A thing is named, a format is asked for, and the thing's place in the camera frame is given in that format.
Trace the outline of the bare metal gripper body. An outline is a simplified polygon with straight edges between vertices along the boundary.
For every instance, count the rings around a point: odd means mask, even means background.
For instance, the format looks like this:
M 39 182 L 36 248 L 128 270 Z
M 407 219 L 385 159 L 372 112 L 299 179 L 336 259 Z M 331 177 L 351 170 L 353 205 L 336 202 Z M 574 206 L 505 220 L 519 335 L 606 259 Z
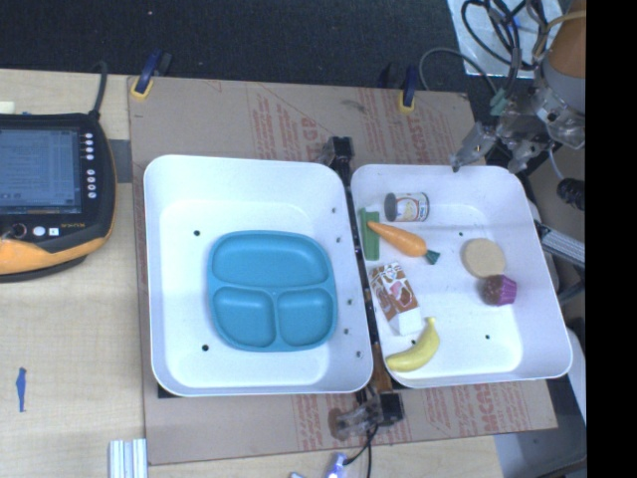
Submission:
M 531 89 L 505 105 L 497 134 L 508 139 L 546 135 L 573 149 L 585 147 L 585 113 L 548 88 Z

